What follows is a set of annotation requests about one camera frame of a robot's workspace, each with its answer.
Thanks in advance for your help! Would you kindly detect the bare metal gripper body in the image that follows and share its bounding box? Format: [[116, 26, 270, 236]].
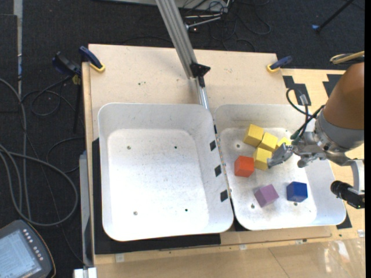
[[292, 131, 359, 167]]

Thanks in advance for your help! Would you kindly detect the yellow cube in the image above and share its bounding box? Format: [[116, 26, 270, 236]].
[[276, 136, 292, 151], [242, 123, 265, 148], [257, 131, 279, 153], [252, 147, 274, 171]]

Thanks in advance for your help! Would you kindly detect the blue cube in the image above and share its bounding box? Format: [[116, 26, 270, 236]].
[[286, 181, 309, 203]]

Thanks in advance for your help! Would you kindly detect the orange cube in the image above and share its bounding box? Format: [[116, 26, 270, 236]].
[[234, 155, 256, 178]]

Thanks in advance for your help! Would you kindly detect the purple cube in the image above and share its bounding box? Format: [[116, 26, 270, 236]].
[[253, 184, 280, 209]]

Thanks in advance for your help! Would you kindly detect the white plastic tray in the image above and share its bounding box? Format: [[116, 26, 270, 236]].
[[97, 102, 235, 242], [213, 104, 347, 232]]

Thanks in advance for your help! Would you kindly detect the pale wood board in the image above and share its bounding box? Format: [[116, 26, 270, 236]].
[[87, 43, 333, 265]]

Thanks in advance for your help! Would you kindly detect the black cylinder on white bracket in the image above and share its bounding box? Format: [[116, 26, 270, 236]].
[[330, 158, 365, 210]]

